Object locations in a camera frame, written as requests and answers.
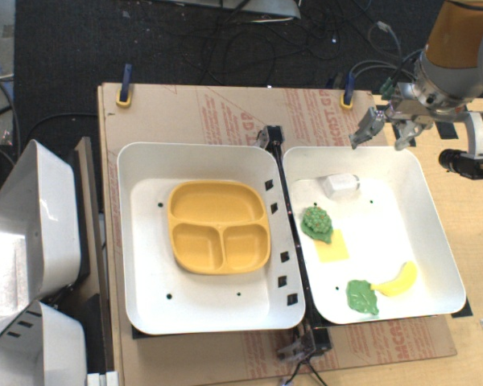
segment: toy banana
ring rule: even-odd
[[[397,296],[409,290],[417,280],[417,266],[413,261],[407,261],[402,265],[399,275],[392,281],[379,285],[370,285],[371,290],[377,290],[385,296]]]

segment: yellow sponge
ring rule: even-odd
[[[319,260],[322,263],[349,259],[349,252],[347,252],[344,237],[340,229],[333,230],[331,244],[324,243],[321,240],[315,240],[315,247],[319,255]]]

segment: yellow divided plate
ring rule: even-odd
[[[268,261],[268,217],[252,187],[222,180],[181,183],[167,207],[174,256],[190,272],[248,273]]]

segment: robotic arm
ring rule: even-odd
[[[435,121],[464,122],[469,150],[444,150],[446,169],[483,179],[483,118],[466,105],[483,93],[483,0],[445,0],[426,46],[415,62],[412,83],[397,83],[384,110],[370,108],[355,134],[353,149],[375,136],[387,121],[396,126],[396,150]]]

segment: table surface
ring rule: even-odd
[[[378,97],[374,99],[376,104],[380,102]],[[476,99],[469,109],[483,111],[483,99]],[[468,149],[464,125],[455,126],[458,139],[441,140],[436,128],[433,128],[416,138],[417,146],[410,147],[409,150],[417,157],[423,168],[473,312],[473,315],[467,317],[446,316],[457,355],[320,373],[329,386],[387,386],[399,383],[404,386],[483,385],[483,180],[472,181],[457,174],[447,173],[438,163],[441,150]],[[394,133],[391,126],[386,125],[384,131],[388,143],[393,144]],[[105,135],[101,133],[102,149],[105,148],[104,141]],[[106,166],[102,167],[102,170],[107,173]],[[271,378],[230,382],[217,386],[277,386],[282,384],[279,381]],[[318,384],[314,376],[303,374],[294,379],[293,386]]]

